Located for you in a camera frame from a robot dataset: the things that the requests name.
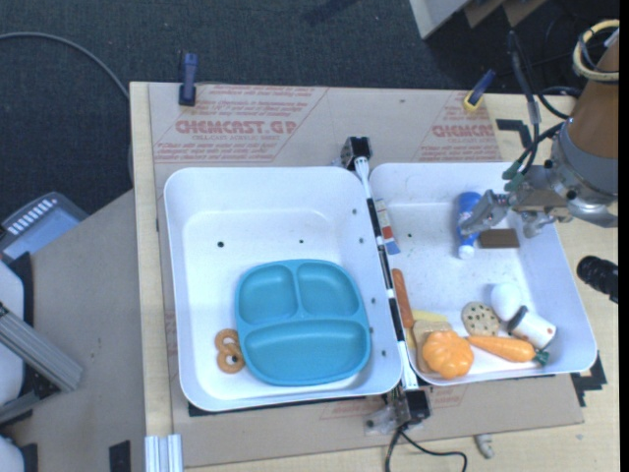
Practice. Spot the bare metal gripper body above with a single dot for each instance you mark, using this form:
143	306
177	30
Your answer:
538	198

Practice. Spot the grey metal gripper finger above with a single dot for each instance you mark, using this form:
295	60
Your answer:
484	212
533	223

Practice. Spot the blue bottle with white cap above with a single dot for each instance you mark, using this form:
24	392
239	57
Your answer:
467	204

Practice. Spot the brown chocolate bar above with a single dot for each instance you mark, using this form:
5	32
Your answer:
500	239

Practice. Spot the white plastic tray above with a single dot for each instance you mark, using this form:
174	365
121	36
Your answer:
265	224
442	273

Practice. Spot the white egg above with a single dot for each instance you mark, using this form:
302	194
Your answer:
506	300

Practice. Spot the white red and blue packet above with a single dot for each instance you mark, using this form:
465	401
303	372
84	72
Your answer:
388	229

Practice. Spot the white bottle with black cap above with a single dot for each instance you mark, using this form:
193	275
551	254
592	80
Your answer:
535	330

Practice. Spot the chocolate chip biscuit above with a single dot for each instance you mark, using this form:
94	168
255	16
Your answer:
479	318

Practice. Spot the orange sausage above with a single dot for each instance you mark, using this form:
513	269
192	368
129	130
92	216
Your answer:
403	295

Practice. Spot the yellow cheese slice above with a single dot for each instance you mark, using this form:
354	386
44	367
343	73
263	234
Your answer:
427	315

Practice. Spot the thin black and white rod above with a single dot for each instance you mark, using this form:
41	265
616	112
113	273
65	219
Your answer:
390	295

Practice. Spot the orange carrot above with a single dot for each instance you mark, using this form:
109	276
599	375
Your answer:
506	348

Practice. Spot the tan bread slice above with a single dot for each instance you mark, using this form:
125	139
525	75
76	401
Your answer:
422	331

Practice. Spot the orange pumpkin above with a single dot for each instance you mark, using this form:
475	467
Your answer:
447	354

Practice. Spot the brown cardboard board red print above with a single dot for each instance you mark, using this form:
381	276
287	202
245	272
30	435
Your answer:
304	121

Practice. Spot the blue divided plate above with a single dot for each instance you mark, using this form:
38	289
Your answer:
300	332

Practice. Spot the orange pretzel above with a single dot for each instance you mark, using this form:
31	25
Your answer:
229	360

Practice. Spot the black cylinder on white bracket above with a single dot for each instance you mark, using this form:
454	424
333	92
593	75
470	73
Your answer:
598	272

